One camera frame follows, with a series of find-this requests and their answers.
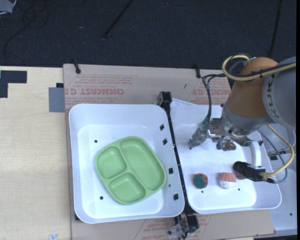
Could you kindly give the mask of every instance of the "green divided plate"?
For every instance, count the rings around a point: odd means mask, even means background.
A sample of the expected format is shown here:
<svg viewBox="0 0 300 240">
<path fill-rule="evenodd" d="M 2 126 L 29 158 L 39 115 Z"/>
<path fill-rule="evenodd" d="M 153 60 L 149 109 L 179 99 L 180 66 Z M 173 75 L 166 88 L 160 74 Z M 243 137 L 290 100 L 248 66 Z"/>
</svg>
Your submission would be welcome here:
<svg viewBox="0 0 300 240">
<path fill-rule="evenodd" d="M 136 136 L 121 138 L 100 150 L 95 168 L 112 197 L 123 205 L 148 198 L 167 180 L 156 153 Z"/>
</svg>

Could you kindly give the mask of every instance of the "cardboard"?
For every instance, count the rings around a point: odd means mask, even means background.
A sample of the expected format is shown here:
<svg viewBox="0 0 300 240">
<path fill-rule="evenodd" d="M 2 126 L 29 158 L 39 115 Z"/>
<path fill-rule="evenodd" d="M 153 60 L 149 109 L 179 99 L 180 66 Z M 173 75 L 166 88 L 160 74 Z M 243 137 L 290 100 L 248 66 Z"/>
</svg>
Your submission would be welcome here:
<svg viewBox="0 0 300 240">
<path fill-rule="evenodd" d="M 175 224 L 174 218 L 127 220 L 87 224 L 76 219 L 73 199 L 69 111 L 80 103 L 99 104 L 154 104 L 160 92 L 171 92 L 174 99 L 207 105 L 208 95 L 194 69 L 154 68 L 110 65 L 63 65 L 65 115 L 68 148 L 68 175 L 71 210 L 71 232 L 74 240 L 147 240 L 167 238 L 167 229 Z M 201 69 L 202 76 L 220 74 L 220 70 Z M 226 77 L 210 82 L 213 105 L 223 104 L 230 86 Z M 274 233 L 268 210 L 251 210 L 218 214 L 198 214 L 199 229 L 187 240 L 230 239 Z"/>
</svg>

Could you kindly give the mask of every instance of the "light wood surface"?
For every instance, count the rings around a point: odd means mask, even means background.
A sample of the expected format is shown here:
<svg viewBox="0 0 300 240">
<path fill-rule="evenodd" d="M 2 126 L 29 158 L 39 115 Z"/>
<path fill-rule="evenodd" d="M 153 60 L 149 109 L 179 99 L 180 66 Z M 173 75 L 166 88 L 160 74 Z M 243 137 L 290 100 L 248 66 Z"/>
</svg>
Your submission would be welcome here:
<svg viewBox="0 0 300 240">
<path fill-rule="evenodd" d="M 65 113 L 49 112 L 62 68 L 27 71 L 0 98 L 0 240 L 71 239 Z"/>
</svg>

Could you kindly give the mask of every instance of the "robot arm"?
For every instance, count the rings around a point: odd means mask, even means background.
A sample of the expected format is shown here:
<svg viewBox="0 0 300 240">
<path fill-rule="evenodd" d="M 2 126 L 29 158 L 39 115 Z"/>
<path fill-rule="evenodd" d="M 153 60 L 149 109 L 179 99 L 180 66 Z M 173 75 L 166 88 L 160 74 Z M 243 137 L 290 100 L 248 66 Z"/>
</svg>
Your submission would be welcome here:
<svg viewBox="0 0 300 240">
<path fill-rule="evenodd" d="M 226 65 L 238 58 L 246 62 L 239 75 L 232 75 L 227 72 Z M 260 164 L 258 144 L 247 135 L 272 123 L 296 129 L 296 57 L 277 63 L 266 57 L 250 58 L 239 54 L 226 59 L 222 71 L 235 82 L 221 118 L 207 116 L 188 146 L 192 149 L 211 138 L 217 142 L 217 149 L 230 150 L 232 141 L 250 147 L 252 164 L 236 162 L 233 169 L 253 181 L 267 180 L 277 172 L 265 172 Z"/>
</svg>

